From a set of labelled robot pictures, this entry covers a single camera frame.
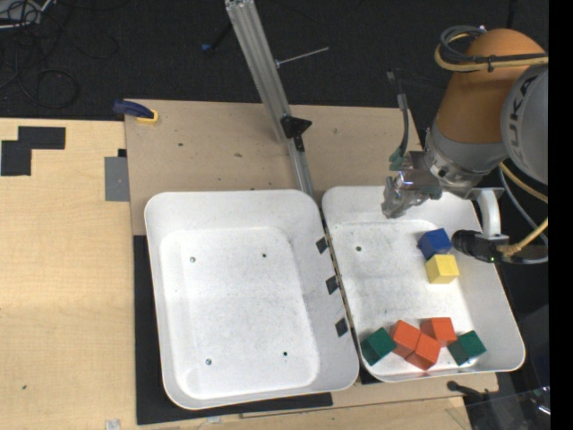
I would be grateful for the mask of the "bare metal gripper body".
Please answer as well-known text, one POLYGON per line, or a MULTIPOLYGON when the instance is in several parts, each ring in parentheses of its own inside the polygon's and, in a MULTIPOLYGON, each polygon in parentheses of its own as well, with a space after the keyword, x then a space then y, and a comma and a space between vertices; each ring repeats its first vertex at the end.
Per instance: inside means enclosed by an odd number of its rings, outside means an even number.
POLYGON ((432 150, 396 150, 389 168, 396 172, 388 177, 389 201, 438 200, 443 192, 464 198, 484 177, 432 150))

